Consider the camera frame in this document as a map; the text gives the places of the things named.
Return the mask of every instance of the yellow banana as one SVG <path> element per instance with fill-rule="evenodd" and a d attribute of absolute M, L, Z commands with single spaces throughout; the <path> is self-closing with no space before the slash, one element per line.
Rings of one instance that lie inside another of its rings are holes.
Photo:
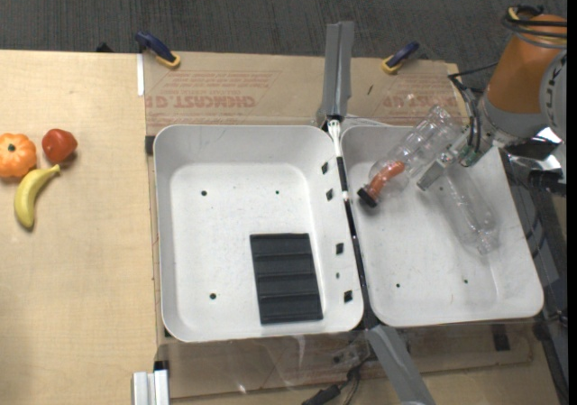
<path fill-rule="evenodd" d="M 36 196 L 46 182 L 57 172 L 60 172 L 60 166 L 55 164 L 45 170 L 31 170 L 20 181 L 14 197 L 14 211 L 24 227 L 32 228 L 34 225 Z"/>

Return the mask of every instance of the blue and yellow clamp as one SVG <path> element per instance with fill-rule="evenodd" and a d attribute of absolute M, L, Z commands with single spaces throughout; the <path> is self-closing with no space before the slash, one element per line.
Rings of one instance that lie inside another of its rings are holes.
<path fill-rule="evenodd" d="M 180 65 L 180 56 L 170 51 L 166 44 L 149 32 L 137 32 L 134 35 L 134 39 L 142 48 L 150 49 L 155 52 L 156 60 L 165 67 L 175 69 Z"/>
<path fill-rule="evenodd" d="M 403 66 L 405 60 L 408 59 L 413 52 L 418 49 L 418 42 L 412 41 L 403 49 L 398 51 L 396 54 L 393 54 L 387 57 L 381 64 L 380 67 L 385 73 L 389 73 L 390 75 L 394 75 L 397 73 L 398 69 Z"/>

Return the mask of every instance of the white strip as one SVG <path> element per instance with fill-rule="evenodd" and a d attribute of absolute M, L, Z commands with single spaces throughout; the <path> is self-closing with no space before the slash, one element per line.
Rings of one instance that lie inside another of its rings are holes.
<path fill-rule="evenodd" d="M 138 97 L 144 96 L 144 61 L 142 54 L 136 54 L 136 80 L 138 86 Z"/>

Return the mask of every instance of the toy fruit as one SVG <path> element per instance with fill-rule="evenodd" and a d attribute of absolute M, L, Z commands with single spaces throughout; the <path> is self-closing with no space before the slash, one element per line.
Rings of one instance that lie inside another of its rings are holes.
<path fill-rule="evenodd" d="M 0 178 L 21 178 L 36 164 L 36 145 L 24 134 L 0 135 Z"/>
<path fill-rule="evenodd" d="M 53 163 L 63 162 L 77 147 L 74 135 L 63 129 L 50 129 L 42 138 L 42 149 Z"/>
<path fill-rule="evenodd" d="M 31 228 L 34 225 L 34 206 L 38 192 L 57 172 L 60 172 L 60 166 L 55 164 L 47 170 L 31 170 L 20 181 L 14 196 L 14 211 L 24 227 Z"/>

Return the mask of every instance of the pumpkin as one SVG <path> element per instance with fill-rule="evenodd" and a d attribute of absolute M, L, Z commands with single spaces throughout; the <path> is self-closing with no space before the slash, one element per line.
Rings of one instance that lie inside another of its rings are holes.
<path fill-rule="evenodd" d="M 0 177 L 21 178 L 36 165 L 36 145 L 24 134 L 0 135 Z"/>

